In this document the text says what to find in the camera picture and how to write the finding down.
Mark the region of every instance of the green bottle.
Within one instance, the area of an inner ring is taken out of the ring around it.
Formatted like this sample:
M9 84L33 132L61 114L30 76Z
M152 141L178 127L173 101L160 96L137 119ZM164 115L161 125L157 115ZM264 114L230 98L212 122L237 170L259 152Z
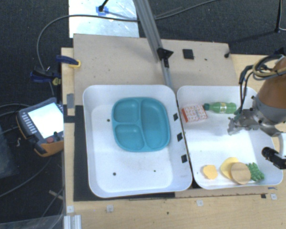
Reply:
M236 111L236 104L217 102L214 104L204 104L204 110L213 110L219 114L233 114Z

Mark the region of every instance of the wooden table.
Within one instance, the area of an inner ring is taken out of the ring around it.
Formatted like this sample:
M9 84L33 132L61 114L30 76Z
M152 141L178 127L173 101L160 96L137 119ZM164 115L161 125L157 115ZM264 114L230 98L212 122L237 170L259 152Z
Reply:
M73 49L62 49L63 55L73 55ZM260 55L231 55L236 75ZM74 69L62 65L63 103L74 93ZM249 86L257 92L261 82L251 80ZM286 130L286 123L279 125ZM200 228L286 228L286 170L281 184L260 195L218 196L205 198L172 198L147 200L73 201L74 124L65 124L64 174L65 202L74 206L71 214L81 215L83 229L200 229ZM108 213L107 205L114 211Z

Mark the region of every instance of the teal plate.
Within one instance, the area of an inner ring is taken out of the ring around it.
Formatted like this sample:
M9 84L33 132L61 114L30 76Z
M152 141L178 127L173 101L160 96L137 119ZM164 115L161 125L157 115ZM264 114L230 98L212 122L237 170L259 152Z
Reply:
M124 98L112 108L116 143L132 152L165 148L170 141L169 121L164 105L153 98Z

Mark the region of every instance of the white tray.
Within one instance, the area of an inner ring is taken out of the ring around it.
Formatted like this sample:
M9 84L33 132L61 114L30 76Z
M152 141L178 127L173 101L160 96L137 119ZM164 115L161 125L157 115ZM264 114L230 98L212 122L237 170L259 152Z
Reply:
M248 88L244 108L252 106L252 95L256 95L256 92ZM187 105L213 102L233 102L237 107L240 105L239 87L236 86L184 86L178 90L177 99L180 110ZM227 132L228 117L233 117L233 114L216 114L207 111L207 115L206 120L192 123L186 123L182 119L194 179L199 186L205 189L219 189L277 185L282 181L283 172L265 160L261 154L266 146L274 148L270 136L261 130L242 130L230 136ZM245 164L255 162L264 173L265 179L238 185L224 177L220 172L220 166L229 157L237 157ZM205 165L215 165L218 172L216 179L209 180L204 177L202 168Z
M171 139L155 152L129 152L115 142L111 113L113 105L126 97L150 97L166 108ZM192 183L174 92L164 85L94 85L83 93L88 177L91 191L102 198L182 191Z

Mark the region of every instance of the wooden disc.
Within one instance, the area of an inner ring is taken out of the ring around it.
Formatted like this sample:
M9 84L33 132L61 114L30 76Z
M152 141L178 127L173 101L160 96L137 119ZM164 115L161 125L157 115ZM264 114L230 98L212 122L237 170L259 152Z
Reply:
M251 179L249 168L244 163L234 163L231 167L231 176L238 184L247 184Z

